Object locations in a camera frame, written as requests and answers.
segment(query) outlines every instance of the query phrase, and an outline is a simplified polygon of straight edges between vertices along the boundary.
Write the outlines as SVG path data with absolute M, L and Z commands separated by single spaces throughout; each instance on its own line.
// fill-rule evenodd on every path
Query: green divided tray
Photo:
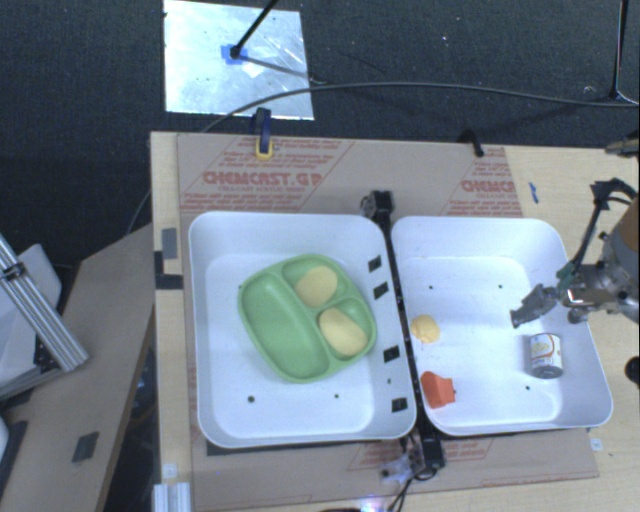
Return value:
M 338 276 L 333 296 L 321 307 L 307 307 L 294 290 L 309 270 L 324 265 Z M 367 344 L 353 356 L 331 347 L 318 327 L 318 317 L 337 308 L 365 332 Z M 252 275 L 241 286 L 238 309 L 256 348 L 281 377 L 298 383 L 323 379 L 355 363 L 373 346 L 377 329 L 364 298 L 334 260 L 305 254 Z

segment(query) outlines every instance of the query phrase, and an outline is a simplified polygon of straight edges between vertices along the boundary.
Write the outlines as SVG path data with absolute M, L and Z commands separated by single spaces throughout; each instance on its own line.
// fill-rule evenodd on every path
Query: tin can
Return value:
M 531 337 L 531 371 L 539 379 L 555 379 L 563 372 L 560 337 L 541 333 Z

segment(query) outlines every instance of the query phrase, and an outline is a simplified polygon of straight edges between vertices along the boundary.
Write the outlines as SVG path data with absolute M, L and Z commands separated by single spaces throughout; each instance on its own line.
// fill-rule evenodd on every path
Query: wooden table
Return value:
M 163 230 L 179 230 L 177 135 L 152 136 L 154 249 L 162 251 Z M 592 210 L 589 185 L 612 177 L 638 187 L 635 159 L 605 155 L 597 149 L 506 147 L 506 156 L 524 216 L 542 219 L 560 233 L 568 254 L 577 250 Z M 535 202 L 531 184 L 539 202 Z M 611 229 L 622 208 L 605 212 L 599 230 Z M 595 262 L 595 240 L 586 262 Z M 183 254 L 164 260 L 165 274 L 182 274 Z M 174 290 L 156 292 L 162 482 L 190 482 L 191 450 L 183 297 Z M 614 400 L 611 420 L 591 432 L 602 449 L 595 453 L 600 477 L 462 491 L 410 495 L 405 510 L 634 510 L 640 501 L 640 418 L 638 388 L 624 375 L 638 354 L 638 326 L 621 315 L 592 315 L 590 326 Z M 289 505 L 269 511 L 319 511 L 360 506 L 360 501 Z

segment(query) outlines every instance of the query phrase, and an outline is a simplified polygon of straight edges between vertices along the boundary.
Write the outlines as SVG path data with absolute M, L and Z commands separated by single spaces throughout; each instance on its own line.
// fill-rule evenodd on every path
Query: yellow food item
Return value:
M 419 315 L 411 321 L 411 334 L 423 343 L 433 343 L 440 339 L 440 327 L 429 315 Z
M 319 265 L 303 275 L 294 286 L 295 292 L 310 308 L 319 308 L 338 288 L 338 274 L 329 267 Z
M 367 346 L 366 333 L 337 308 L 323 311 L 318 325 L 327 343 L 339 354 L 355 356 Z

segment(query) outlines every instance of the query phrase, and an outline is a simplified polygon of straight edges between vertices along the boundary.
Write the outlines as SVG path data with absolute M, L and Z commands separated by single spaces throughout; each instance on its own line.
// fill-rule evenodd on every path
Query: black post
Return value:
M 620 65 L 622 64 L 622 45 L 624 43 L 624 30 L 627 26 L 627 11 L 629 10 L 629 0 L 620 1 L 620 14 L 618 16 L 618 40 L 616 43 L 616 60 L 613 63 L 613 83 L 609 91 L 609 98 L 612 100 L 620 96 L 618 91 L 618 80 L 620 78 Z
M 278 3 L 278 0 L 271 0 L 267 4 L 267 6 L 262 10 L 262 12 L 260 13 L 260 16 L 256 18 L 256 21 L 253 22 L 253 25 L 249 27 L 249 30 L 247 30 L 247 32 L 242 36 L 240 41 L 238 41 L 238 44 L 231 47 L 231 50 L 229 50 L 229 55 L 231 56 L 232 59 L 237 59 L 238 57 L 240 57 L 240 51 L 242 50 L 242 47 L 253 35 L 256 29 L 260 26 L 260 23 L 262 23 L 262 20 L 264 20 L 267 17 L 267 14 L 269 14 L 269 11 L 271 11 L 271 9 L 273 9 L 277 3 Z

